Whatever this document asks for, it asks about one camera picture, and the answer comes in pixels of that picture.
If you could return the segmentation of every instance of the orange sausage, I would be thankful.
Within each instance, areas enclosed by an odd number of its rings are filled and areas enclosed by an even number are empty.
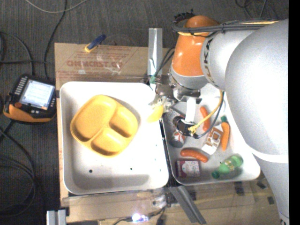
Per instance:
[[[201,162],[206,163],[208,161],[207,156],[205,156],[204,154],[195,151],[193,149],[182,149],[180,152],[180,155],[182,155],[183,157],[192,157],[192,158],[196,158],[198,160],[200,160]]]
[[[221,127],[223,130],[223,136],[221,138],[221,145],[222,145],[222,150],[225,151],[227,148],[228,140],[229,140],[230,126],[229,126],[228,122],[222,122]]]
[[[203,118],[206,118],[208,116],[208,112],[204,106],[200,107],[200,112]],[[203,131],[207,131],[209,128],[210,128],[210,119],[207,119],[206,121],[204,121],[202,129]]]

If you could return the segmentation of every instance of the dark floor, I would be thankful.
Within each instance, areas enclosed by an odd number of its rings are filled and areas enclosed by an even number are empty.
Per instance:
[[[64,0],[30,0],[48,11],[64,10]],[[83,0],[67,0],[70,8]],[[174,15],[191,9],[195,14],[209,16],[219,22],[265,17],[286,19],[289,17],[289,0],[89,0],[64,13],[55,30],[49,50],[47,44],[63,13],[47,13],[30,5],[25,0],[1,0],[0,35],[3,51],[2,61],[44,60],[54,64],[54,42],[87,44],[100,34],[113,38],[118,45],[148,45],[148,28],[163,28],[163,47],[172,47],[177,34],[171,29]],[[31,58],[16,37],[27,46]],[[43,64],[34,62],[34,72],[45,77]],[[54,65],[47,65],[49,78],[54,81]],[[1,111],[3,100],[15,79],[31,73],[29,63],[0,63]],[[10,120],[0,114],[0,129],[5,130]],[[46,210],[56,210],[59,201],[59,168],[57,119],[41,124],[14,123],[0,134],[0,224],[43,224]],[[38,182],[32,205],[22,215],[7,217],[5,208],[18,204],[30,193],[30,173],[4,161],[8,156],[30,167],[21,151],[24,147],[32,159]],[[13,207],[14,212],[23,207]]]

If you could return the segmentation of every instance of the yellow plate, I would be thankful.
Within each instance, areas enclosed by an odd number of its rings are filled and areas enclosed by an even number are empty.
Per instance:
[[[82,145],[106,157],[116,156],[137,132],[135,115],[115,99],[96,95],[71,120],[72,136]]]

